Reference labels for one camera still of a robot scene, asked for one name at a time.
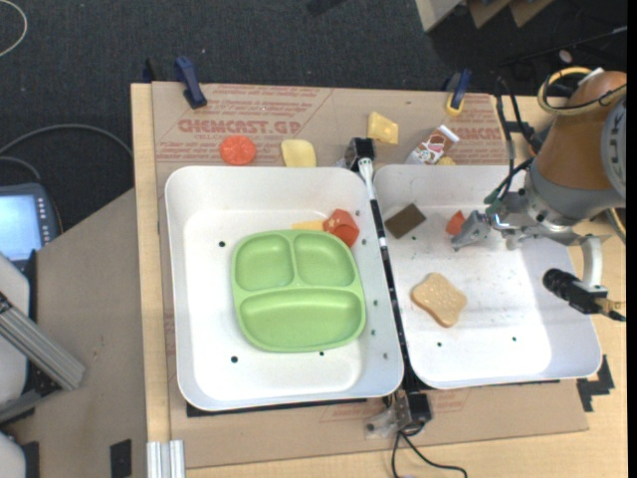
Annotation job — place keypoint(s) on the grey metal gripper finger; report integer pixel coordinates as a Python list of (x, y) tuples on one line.
[(470, 237), (475, 217)]

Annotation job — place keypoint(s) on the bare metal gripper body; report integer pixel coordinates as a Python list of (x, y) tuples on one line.
[(527, 217)]

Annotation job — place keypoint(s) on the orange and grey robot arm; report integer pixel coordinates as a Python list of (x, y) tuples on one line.
[(572, 152)]

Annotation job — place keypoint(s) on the small orange toy piece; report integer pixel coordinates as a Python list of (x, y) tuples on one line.
[(454, 223)]

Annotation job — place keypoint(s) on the small yellow toy piece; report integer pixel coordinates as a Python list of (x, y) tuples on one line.
[(446, 161)]

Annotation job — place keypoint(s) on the brown square biscuit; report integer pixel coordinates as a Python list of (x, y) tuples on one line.
[(405, 221)]

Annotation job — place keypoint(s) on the tan bread slice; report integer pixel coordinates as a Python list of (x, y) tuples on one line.
[(439, 299)]

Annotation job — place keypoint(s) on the white and brown milk carton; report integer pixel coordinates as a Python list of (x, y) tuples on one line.
[(432, 147)]

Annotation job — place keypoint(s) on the thin black and white rod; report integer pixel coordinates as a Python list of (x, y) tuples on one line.
[(388, 267)]

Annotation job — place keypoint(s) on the white plastic tray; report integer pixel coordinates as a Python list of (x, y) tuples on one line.
[(502, 351), (278, 376)]

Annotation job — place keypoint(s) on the yellow cheese wedge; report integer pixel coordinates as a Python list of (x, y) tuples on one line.
[(383, 128)]

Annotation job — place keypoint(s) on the yellow flat cheese slice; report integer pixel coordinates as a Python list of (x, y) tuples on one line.
[(309, 225)]

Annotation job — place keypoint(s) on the brown cardboard board red print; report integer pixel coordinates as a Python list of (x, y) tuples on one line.
[(318, 117)]

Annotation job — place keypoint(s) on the green divided plate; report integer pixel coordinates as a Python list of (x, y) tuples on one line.
[(298, 311)]

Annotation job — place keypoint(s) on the pale yellow butter block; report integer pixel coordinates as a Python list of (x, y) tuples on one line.
[(298, 154)]

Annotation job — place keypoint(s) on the orange round fruit slice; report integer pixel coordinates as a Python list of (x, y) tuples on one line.
[(238, 150)]

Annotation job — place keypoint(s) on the black cylinder on white bracket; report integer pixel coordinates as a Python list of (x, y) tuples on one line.
[(572, 289)]

